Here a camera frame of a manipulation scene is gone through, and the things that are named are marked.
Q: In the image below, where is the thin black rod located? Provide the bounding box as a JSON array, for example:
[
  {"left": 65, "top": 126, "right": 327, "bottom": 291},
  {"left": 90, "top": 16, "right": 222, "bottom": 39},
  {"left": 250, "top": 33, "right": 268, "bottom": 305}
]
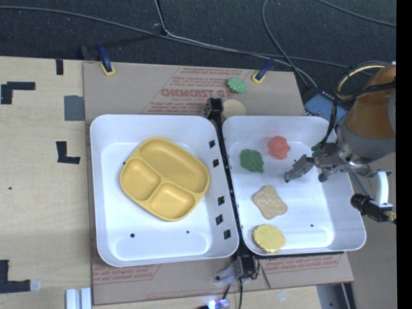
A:
[{"left": 214, "top": 116, "right": 249, "bottom": 259}]

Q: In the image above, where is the brown cardboard board red print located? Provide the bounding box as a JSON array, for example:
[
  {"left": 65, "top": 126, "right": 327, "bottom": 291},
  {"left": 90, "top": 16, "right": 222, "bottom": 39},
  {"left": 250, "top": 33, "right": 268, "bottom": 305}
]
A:
[{"left": 82, "top": 61, "right": 355, "bottom": 306}]

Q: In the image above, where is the white plastic tray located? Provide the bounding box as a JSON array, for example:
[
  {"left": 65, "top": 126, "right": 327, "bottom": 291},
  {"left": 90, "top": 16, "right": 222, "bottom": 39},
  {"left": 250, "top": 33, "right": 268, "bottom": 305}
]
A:
[
  {"left": 89, "top": 113, "right": 241, "bottom": 268},
  {"left": 221, "top": 115, "right": 368, "bottom": 257}
]

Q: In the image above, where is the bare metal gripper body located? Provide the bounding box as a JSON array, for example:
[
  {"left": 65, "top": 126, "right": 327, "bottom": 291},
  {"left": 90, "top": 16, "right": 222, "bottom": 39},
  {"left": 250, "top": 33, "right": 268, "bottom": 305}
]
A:
[{"left": 312, "top": 142, "right": 371, "bottom": 177}]

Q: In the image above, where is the tan round disc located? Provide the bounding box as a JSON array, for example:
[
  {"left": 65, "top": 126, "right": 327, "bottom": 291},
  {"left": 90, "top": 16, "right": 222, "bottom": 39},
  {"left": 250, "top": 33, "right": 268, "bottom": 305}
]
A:
[{"left": 221, "top": 98, "right": 247, "bottom": 117}]

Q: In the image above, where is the black cylinder on white bracket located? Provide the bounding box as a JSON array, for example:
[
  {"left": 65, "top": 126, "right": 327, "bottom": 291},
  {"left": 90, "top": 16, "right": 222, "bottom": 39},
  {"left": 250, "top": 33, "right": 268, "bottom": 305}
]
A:
[{"left": 350, "top": 170, "right": 395, "bottom": 225}]

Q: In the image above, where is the green toy leaf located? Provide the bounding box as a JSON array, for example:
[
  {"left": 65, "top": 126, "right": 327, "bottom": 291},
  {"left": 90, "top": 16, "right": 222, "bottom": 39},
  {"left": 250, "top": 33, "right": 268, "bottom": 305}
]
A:
[{"left": 239, "top": 148, "right": 265, "bottom": 174}]

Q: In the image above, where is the yellow divided plate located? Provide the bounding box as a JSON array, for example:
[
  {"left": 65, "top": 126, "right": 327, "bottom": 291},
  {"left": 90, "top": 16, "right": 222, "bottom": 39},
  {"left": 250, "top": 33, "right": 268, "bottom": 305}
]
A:
[{"left": 119, "top": 136, "right": 211, "bottom": 223}]

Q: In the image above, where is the orange toy food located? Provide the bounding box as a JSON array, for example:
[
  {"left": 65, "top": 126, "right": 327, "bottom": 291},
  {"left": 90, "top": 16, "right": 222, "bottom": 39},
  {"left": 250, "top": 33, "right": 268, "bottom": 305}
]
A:
[{"left": 267, "top": 135, "right": 292, "bottom": 161}]

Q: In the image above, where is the black block with thin wires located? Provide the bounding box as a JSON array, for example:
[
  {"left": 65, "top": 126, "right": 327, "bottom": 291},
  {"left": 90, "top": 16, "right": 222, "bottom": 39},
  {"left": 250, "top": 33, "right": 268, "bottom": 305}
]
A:
[
  {"left": 204, "top": 97, "right": 225, "bottom": 120},
  {"left": 237, "top": 254, "right": 260, "bottom": 280}
]

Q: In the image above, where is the green round biscuit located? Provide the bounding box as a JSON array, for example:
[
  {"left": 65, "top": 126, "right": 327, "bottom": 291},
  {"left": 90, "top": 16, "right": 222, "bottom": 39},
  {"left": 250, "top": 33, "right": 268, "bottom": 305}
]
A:
[{"left": 226, "top": 77, "right": 249, "bottom": 95}]

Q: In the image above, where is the tan square biscuit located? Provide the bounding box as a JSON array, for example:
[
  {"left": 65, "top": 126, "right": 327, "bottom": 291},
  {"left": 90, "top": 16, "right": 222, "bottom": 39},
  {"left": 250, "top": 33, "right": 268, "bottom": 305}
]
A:
[{"left": 251, "top": 185, "right": 288, "bottom": 221}]

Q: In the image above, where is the yellow round biscuit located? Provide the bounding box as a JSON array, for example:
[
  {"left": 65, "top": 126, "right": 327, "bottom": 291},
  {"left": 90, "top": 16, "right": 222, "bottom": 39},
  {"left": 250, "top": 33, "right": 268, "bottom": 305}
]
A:
[{"left": 252, "top": 223, "right": 286, "bottom": 254}]

